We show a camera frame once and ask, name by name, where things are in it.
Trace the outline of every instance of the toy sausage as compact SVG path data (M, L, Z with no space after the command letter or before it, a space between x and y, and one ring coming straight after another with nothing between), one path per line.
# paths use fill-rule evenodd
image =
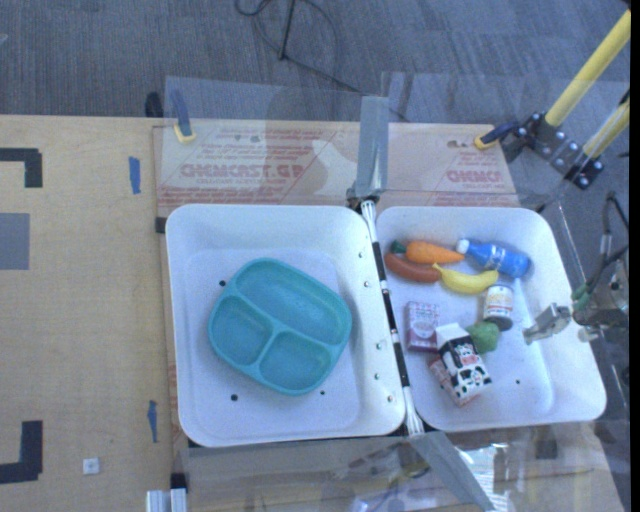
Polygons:
M414 263L392 252L385 255L384 264L394 274L410 281L435 283L440 279L440 272L431 265Z

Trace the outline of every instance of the box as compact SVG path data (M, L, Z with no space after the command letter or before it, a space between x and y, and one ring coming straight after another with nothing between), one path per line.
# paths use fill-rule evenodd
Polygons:
M550 303L570 302L571 288L550 227L521 208L390 207L376 221L385 253L394 239L422 238L455 246L461 237L518 247L533 260L514 284L514 327L484 362L487 390L458 407L429 371L425 354L403 350L411 387L402 387L394 338L364 219L341 206L186 205L166 225L177 365L178 413L187 436L204 446L385 435L405 420L409 393L422 420L460 432L590 421L606 405L591 347L569 325L527 345L522 329ZM336 291L353 317L352 335L320 390L289 397L265 388L219 360L206 323L230 279L258 257L281 259ZM466 262L460 270L474 272ZM411 300L438 304L440 323L471 325L481 296L460 296L440 283L387 275L402 340Z

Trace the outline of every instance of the yellow pole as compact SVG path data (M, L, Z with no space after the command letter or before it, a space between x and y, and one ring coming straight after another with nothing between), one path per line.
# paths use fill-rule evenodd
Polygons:
M602 128L598 130L582 147L582 151L592 160L598 158L622 130L629 125L631 117L631 97L618 105Z
M545 121L558 127L587 93L593 82L603 73L631 37L631 9L625 11L611 32L596 48L576 77L545 114Z

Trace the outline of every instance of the white bottle cap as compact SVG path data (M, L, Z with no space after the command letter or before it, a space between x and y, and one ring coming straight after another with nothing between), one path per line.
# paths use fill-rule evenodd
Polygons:
M456 245L456 251L458 251L460 254L466 254L468 250L469 250L469 240L465 238L463 238L462 240L459 240L458 245Z

